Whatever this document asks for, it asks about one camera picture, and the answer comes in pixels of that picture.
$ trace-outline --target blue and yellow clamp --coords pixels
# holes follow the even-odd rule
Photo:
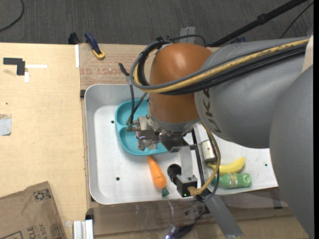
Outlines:
[[[99,45],[97,41],[94,39],[93,35],[88,32],[85,32],[84,36],[86,40],[91,44],[94,56],[96,56],[97,59],[105,58],[105,53],[103,52],[103,50],[99,48]]]

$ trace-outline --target dark gray floor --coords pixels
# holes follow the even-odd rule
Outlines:
[[[213,42],[290,0],[23,0],[25,13],[0,42],[67,43],[76,32],[92,33],[100,43],[149,44],[159,36],[179,36],[195,26],[196,33]],[[251,40],[276,39],[313,0],[259,26],[243,36]],[[0,0],[0,28],[15,20],[19,0]],[[285,37],[304,36],[312,26],[310,7]]]

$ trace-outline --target green bottle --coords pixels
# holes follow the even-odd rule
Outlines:
[[[211,184],[216,184],[216,176]],[[251,176],[249,173],[227,173],[219,177],[218,185],[225,189],[248,188],[251,185]]]

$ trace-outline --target blue plate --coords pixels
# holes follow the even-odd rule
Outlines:
[[[144,100],[139,106],[139,108],[136,110],[133,119],[137,120],[139,116],[145,116],[148,113],[148,105],[149,103],[146,100]],[[138,156],[153,155],[167,152],[166,148],[161,143],[158,143],[158,147],[156,149],[149,150],[148,148],[146,148],[144,151],[138,149],[138,139],[135,137],[135,132],[126,131],[126,121],[131,115],[131,110],[132,101],[126,101],[120,104],[115,112],[116,131],[123,149],[126,150],[129,154]]]

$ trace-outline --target wooden table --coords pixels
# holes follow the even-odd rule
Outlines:
[[[29,83],[3,57],[22,58]],[[0,197],[48,181],[65,225],[84,220],[86,180],[79,69],[74,45],[0,43],[0,114],[12,131],[0,136]],[[68,238],[72,228],[65,227]]]

